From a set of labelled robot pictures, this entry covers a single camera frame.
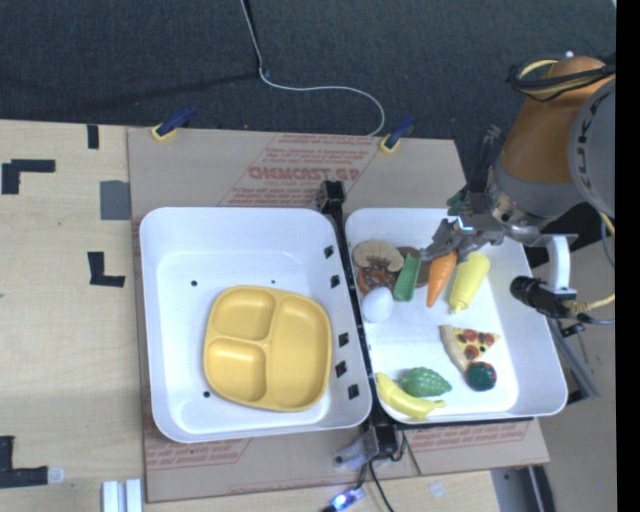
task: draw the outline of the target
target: pizza slice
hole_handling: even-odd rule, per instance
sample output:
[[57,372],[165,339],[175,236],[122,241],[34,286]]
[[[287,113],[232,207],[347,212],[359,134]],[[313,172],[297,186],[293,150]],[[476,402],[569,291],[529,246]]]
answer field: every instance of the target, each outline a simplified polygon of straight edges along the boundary
[[500,335],[468,327],[441,325],[440,338],[453,364],[461,372],[464,372],[469,363],[485,354],[500,338]]

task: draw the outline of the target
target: yellow divided plate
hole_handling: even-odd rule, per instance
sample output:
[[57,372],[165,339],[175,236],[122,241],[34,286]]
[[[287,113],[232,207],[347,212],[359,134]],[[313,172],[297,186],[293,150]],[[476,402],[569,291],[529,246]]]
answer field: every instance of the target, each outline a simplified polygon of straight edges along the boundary
[[302,411],[324,394],[331,323],[315,301],[260,286],[235,286],[215,300],[204,372],[223,398],[274,411]]

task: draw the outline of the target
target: cardboard sheet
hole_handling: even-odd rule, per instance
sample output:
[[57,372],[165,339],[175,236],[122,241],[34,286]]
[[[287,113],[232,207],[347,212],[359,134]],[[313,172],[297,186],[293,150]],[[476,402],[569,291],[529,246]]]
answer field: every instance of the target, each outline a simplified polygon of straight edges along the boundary
[[[453,141],[406,139],[387,155],[380,138],[180,129],[163,143],[128,129],[136,304],[148,502],[352,483],[332,451],[359,428],[197,444],[160,434],[150,411],[138,227],[162,206],[314,207],[324,180],[341,180],[345,214],[364,207],[442,208],[464,184]],[[536,420],[407,433],[409,450],[380,478],[548,461]]]

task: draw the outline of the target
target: white ball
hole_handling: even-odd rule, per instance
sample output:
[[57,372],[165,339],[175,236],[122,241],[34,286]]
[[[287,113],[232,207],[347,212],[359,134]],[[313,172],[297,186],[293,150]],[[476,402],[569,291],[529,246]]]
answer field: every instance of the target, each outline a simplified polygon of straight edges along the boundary
[[384,322],[393,311],[393,294],[386,286],[379,286],[362,299],[362,315],[371,323]]

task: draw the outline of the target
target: blue and yellow clamp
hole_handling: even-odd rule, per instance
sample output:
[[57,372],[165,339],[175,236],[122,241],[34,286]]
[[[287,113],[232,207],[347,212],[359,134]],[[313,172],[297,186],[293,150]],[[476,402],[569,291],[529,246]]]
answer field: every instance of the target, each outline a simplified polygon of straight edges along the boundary
[[176,128],[188,126],[197,113],[197,108],[185,107],[178,110],[164,122],[151,128],[151,135],[156,142],[165,142],[176,134]]
[[400,138],[411,135],[411,132],[413,132],[413,118],[411,116],[407,116],[400,121],[400,124],[395,130],[387,134],[380,141],[380,151],[387,155],[394,153],[395,150],[398,149]]

